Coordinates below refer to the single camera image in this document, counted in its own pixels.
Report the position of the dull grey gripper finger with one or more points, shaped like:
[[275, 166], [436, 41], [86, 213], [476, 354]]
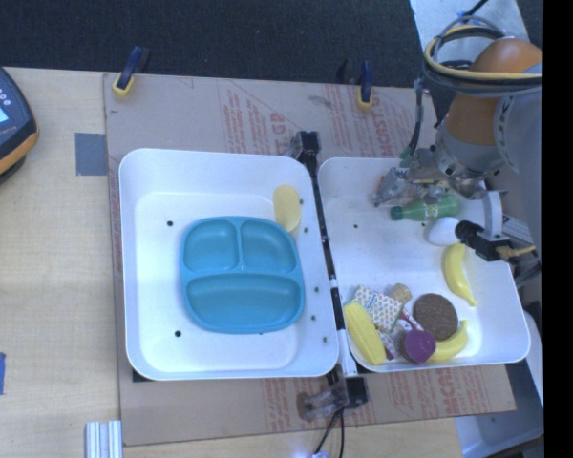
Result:
[[430, 192], [388, 186]]

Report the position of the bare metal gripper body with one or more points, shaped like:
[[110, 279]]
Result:
[[441, 172]]

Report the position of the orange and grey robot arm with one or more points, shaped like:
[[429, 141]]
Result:
[[473, 108]]

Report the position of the green bottle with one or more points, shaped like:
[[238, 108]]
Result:
[[425, 209]]

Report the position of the white egg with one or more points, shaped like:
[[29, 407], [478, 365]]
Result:
[[440, 233]]

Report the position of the white plastic tray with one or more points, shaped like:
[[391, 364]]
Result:
[[162, 351], [387, 260]]

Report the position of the yellow banana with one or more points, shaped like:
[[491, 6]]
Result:
[[455, 270], [451, 347]]

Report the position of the thin black and white rod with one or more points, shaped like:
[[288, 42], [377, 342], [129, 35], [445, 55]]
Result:
[[328, 251]]

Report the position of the pale yellow crisp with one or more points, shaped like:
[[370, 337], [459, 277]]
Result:
[[287, 208]]

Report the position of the small tan biscuit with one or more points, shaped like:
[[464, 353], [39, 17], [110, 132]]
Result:
[[401, 293]]

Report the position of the orange patterned carton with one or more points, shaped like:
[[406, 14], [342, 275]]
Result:
[[378, 308]]

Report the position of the brown round biscuit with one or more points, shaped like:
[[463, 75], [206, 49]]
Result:
[[435, 316]]

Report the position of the yellow corn cob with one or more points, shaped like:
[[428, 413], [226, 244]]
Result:
[[364, 334]]

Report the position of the purple iced doughnut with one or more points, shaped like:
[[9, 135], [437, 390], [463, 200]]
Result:
[[419, 346]]

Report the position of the red and white packet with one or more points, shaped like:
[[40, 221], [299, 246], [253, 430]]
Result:
[[392, 342]]

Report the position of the blue divided plate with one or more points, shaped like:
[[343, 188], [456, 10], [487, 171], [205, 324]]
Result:
[[242, 298]]

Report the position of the brown cardboard board red print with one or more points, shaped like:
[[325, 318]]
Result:
[[196, 108]]

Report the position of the black cylinder on white bracket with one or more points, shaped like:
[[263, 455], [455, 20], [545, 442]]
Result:
[[480, 243]]

